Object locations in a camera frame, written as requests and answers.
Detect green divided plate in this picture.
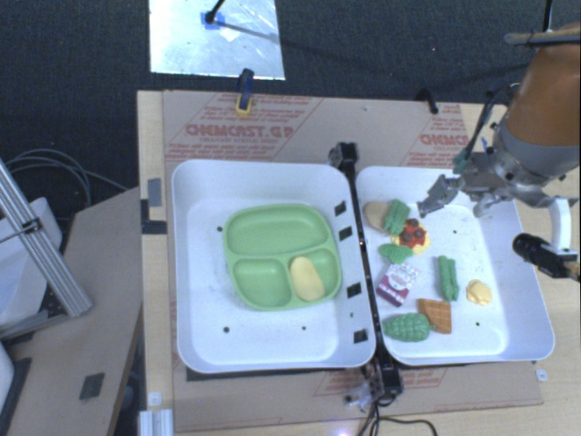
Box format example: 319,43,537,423
222,203,343,312

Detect black cylinder on white bracket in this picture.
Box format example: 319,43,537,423
512,196,580,279

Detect thin black and white rod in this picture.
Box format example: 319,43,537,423
343,161,388,374

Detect yellow toy chicken piece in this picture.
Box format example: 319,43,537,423
466,279,493,307

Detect green toy grapes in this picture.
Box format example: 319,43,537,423
381,312,438,344

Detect brown cardboard board, red print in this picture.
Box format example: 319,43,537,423
161,89,545,433

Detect yellow spaghetti with red meatballs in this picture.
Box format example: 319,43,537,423
390,217,432,256

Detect yellow toy potato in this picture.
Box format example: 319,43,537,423
289,254,326,303

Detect green toy bean bundle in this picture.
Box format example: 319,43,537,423
383,198,411,237

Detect green toy lettuce leaf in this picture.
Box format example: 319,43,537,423
378,243,415,264

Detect green toy asparagus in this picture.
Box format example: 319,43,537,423
437,254,460,302

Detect pink and purple carton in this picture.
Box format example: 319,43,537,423
375,262,420,308

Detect white plastic tray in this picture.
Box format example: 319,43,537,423
355,165,556,367
171,158,378,375

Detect tan toy bread slice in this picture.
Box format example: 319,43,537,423
362,200,392,233

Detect orange toy waffle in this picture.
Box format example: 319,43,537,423
417,298,453,335

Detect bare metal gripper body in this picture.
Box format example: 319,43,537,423
456,150,564,209

